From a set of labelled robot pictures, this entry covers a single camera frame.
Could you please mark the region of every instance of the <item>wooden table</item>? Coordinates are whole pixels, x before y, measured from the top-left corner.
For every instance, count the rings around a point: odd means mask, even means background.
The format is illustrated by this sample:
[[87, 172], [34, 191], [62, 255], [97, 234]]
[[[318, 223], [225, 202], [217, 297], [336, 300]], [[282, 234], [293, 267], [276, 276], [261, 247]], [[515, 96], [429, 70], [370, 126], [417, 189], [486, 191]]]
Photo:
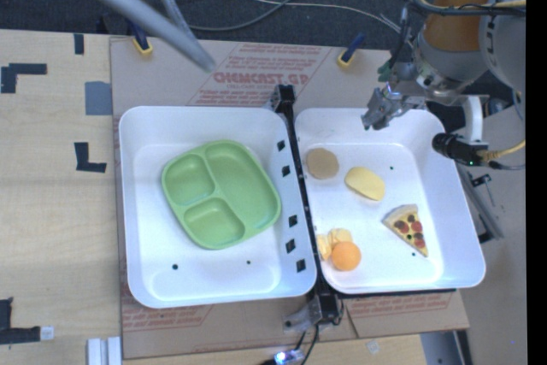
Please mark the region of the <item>wooden table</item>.
[[[2, 364], [84, 364], [87, 339], [121, 335], [111, 115], [86, 115], [85, 83], [110, 82], [109, 36], [0, 31], [0, 65], [46, 63], [0, 94], [0, 299], [12, 327], [53, 326], [53, 340], [0, 345]], [[76, 171], [74, 143], [104, 173]], [[319, 343], [313, 364], [425, 365], [420, 335]], [[249, 364], [274, 348], [131, 360], [145, 364]]]

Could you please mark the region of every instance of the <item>toy orange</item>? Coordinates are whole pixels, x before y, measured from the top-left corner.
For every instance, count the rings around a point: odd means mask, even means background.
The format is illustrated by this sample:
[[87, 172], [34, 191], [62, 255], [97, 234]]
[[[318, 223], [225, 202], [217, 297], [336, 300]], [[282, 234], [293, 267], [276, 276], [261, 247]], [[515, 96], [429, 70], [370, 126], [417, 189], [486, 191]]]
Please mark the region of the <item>toy orange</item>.
[[351, 271], [361, 262], [361, 250], [353, 242], [339, 242], [332, 248], [331, 260], [336, 269]]

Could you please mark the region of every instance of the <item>pizza slice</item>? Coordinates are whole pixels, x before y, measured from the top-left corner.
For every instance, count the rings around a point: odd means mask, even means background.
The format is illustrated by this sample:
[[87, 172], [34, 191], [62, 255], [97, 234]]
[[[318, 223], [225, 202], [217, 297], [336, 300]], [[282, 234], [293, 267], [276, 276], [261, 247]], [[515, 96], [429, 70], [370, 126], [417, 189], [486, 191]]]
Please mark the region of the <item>pizza slice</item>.
[[404, 204], [397, 207], [382, 222], [412, 248], [418, 250], [423, 256], [428, 256], [416, 204]]

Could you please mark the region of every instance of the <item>green plate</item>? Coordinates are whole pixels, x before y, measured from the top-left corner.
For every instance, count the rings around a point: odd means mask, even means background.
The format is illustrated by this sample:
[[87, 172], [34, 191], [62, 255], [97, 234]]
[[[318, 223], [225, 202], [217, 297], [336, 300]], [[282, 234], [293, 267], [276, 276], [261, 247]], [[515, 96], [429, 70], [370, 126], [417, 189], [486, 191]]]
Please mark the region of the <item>green plate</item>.
[[242, 144], [217, 140], [169, 161], [163, 192], [196, 244], [220, 250], [272, 226], [281, 201], [262, 165]]

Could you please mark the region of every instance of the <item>metal bracket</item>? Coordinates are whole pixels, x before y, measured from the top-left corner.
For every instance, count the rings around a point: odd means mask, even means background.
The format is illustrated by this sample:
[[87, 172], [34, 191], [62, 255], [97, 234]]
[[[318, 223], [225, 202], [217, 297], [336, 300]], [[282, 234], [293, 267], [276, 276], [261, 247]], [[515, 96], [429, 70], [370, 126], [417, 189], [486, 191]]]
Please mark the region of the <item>metal bracket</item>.
[[471, 179], [471, 184], [473, 187], [477, 187], [477, 185], [481, 184], [488, 184], [490, 181], [492, 181], [492, 178], [489, 174], [484, 174], [482, 176], [479, 176], [477, 178]]
[[298, 312], [283, 318], [283, 332], [303, 333], [322, 318], [319, 297], [315, 295]]
[[[473, 205], [479, 212], [479, 218], [482, 221], [483, 225], [485, 226], [485, 229], [488, 233], [488, 237], [492, 237], [496, 240], [500, 238], [504, 238], [505, 236], [503, 234], [503, 230], [498, 225], [495, 215], [493, 214], [493, 212], [491, 212], [490, 208], [486, 205], [482, 196], [479, 193], [477, 193], [477, 191], [474, 189], [477, 185], [480, 185], [483, 183], [486, 184], [487, 181], [490, 181], [489, 180], [490, 176], [483, 175], [482, 177], [479, 177], [478, 179], [474, 180], [471, 174], [461, 164], [457, 163], [456, 167], [457, 167], [458, 173], [460, 174], [460, 180], [462, 181], [463, 190], [469, 196], [470, 200], [473, 202]], [[484, 237], [481, 238], [482, 242], [486, 240], [489, 240], [489, 239]]]
[[87, 339], [85, 365], [121, 365], [120, 337]]

